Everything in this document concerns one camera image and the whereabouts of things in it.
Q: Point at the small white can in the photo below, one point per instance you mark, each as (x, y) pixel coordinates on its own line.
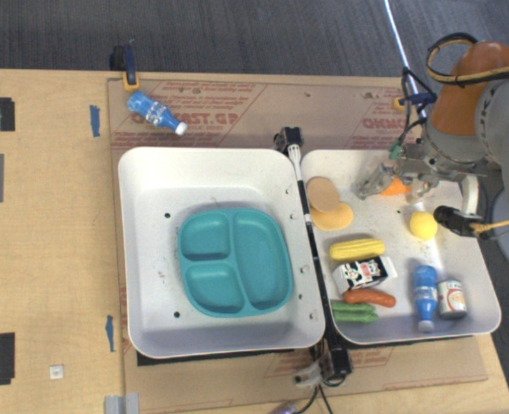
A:
(451, 299)

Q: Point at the blue plastic bottle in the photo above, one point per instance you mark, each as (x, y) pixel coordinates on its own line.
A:
(425, 293)
(151, 110)

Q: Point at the yellow lemon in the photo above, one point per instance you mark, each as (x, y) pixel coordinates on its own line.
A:
(423, 225)

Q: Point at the black cylinder on white bracket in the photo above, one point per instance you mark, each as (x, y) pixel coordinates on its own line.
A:
(453, 220)

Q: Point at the yellow round biscuit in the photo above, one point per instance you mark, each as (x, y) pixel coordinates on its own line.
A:
(338, 220)

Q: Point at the brown cardboard board red print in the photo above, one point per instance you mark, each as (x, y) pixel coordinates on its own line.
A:
(254, 102)

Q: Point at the orange sausage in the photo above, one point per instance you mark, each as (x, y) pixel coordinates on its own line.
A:
(368, 297)

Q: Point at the orange toy carrot piece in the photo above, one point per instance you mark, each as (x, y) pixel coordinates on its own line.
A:
(393, 188)

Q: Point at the white plastic tray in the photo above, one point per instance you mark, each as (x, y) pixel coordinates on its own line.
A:
(151, 231)
(388, 222)

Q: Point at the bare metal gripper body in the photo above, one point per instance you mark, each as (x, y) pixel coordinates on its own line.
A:
(431, 166)

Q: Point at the yellow corn cob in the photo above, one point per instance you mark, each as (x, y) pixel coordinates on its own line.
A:
(356, 249)

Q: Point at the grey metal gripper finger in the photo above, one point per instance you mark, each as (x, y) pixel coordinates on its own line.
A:
(420, 192)
(377, 181)

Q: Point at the thin black and white rod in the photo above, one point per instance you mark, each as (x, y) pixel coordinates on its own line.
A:
(308, 222)

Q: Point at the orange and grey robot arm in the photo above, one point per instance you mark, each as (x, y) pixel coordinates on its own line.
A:
(474, 102)

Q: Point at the tan round biscuit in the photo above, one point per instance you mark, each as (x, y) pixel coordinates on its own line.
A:
(322, 192)

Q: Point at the white milk carton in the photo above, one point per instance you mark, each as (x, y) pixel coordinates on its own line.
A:
(362, 273)

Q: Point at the teal divided plate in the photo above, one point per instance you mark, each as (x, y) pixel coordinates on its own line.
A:
(259, 252)

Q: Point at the green pea pod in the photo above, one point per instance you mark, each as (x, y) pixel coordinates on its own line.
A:
(356, 317)
(351, 306)

